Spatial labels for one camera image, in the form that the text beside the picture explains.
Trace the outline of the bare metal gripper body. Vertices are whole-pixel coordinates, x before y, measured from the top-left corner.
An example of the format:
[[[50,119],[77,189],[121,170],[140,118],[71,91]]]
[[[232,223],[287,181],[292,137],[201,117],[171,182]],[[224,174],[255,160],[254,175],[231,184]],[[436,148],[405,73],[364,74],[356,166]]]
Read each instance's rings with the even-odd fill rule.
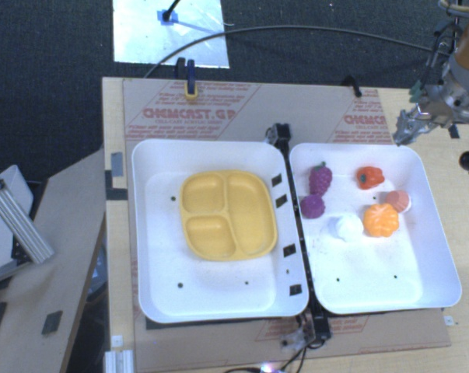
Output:
[[[469,125],[469,93],[458,85],[427,85],[417,107],[421,119],[440,127]]]

